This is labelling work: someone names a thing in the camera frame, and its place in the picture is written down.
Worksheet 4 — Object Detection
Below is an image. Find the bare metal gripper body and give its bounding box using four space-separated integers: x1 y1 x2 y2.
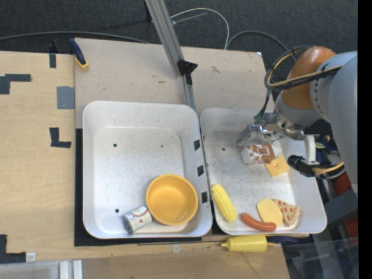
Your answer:
256 112 306 141

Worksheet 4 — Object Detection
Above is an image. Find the white and brown carton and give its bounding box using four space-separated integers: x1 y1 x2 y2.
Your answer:
240 143 282 166

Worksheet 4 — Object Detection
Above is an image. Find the yellow cheese slice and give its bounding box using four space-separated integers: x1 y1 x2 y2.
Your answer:
264 156 291 178

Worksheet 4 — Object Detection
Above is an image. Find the white plastic tray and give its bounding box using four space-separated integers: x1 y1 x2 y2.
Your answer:
199 107 328 235
82 100 213 239

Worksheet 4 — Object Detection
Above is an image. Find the yellow corn cob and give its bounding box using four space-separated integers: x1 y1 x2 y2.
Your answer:
211 184 238 223

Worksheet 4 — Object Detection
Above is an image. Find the yellow oval biscuit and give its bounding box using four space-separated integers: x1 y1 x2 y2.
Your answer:
256 198 284 227

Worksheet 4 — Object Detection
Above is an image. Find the pizza slice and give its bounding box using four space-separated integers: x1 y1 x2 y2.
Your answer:
271 198 302 227

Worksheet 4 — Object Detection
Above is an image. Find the orange sausage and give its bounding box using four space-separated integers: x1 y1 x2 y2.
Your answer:
240 212 277 233

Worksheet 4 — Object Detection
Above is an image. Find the yellow bowl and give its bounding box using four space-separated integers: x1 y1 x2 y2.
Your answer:
145 174 199 227

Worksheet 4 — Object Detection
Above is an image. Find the yellow mustard bottle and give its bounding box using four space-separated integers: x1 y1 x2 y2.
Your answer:
220 234 278 253

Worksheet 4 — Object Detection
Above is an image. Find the white and orange can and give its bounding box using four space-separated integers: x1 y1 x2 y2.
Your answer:
121 205 153 234

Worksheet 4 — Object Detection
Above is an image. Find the black cylinder on white bracket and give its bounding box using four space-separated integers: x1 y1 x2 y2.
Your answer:
287 134 320 178

